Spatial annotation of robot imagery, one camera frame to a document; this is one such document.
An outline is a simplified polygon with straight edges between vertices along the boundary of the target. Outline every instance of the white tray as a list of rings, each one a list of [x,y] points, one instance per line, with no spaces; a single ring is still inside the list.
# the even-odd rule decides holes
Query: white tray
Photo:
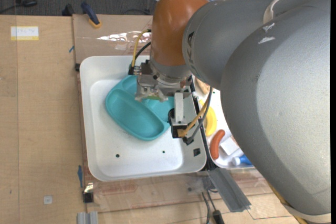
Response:
[[[137,62],[146,59],[148,56],[140,56]],[[105,98],[127,76],[131,61],[131,56],[93,56],[80,65],[88,165],[92,175],[101,181],[111,181],[201,170],[206,154],[200,132],[189,146],[179,138],[172,138],[170,129],[155,140],[142,141],[119,127],[107,113]],[[184,108],[189,122],[196,116],[191,96],[184,100]]]

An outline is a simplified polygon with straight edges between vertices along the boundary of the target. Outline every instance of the teal divided plate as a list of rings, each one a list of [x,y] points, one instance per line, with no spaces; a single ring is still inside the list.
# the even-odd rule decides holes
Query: teal divided plate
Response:
[[[174,98],[165,102],[135,100],[136,76],[127,76],[108,93],[105,106],[114,121],[131,135],[145,141],[158,138],[169,127],[168,112],[174,108]]]

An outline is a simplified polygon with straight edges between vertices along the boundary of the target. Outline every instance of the white strap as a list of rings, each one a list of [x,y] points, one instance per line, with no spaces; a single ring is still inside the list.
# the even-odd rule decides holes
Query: white strap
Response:
[[[264,24],[268,23],[270,20],[273,19],[273,7],[274,5],[280,0],[273,0],[266,8],[265,12],[264,12]]]
[[[328,223],[331,222],[331,213],[323,214],[323,215],[307,215],[304,213],[299,212],[298,210],[295,210],[294,208],[284,205],[284,207],[287,209],[287,211],[292,214],[295,217],[300,217],[304,220],[315,222],[315,223]]]

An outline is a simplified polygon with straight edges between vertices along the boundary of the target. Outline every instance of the yellow banana toy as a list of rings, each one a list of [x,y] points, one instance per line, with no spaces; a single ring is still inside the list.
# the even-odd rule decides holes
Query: yellow banana toy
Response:
[[[201,105],[204,105],[204,102],[202,100],[200,100],[199,103]],[[213,110],[211,106],[208,109],[205,119],[206,119],[205,135],[210,136],[217,129],[217,117],[216,117],[215,111]]]

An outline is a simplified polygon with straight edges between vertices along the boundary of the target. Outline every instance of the yellow and white sticker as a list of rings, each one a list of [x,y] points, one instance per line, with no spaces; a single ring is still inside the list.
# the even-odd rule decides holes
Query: yellow and white sticker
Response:
[[[11,40],[38,40],[38,26],[11,26]]]

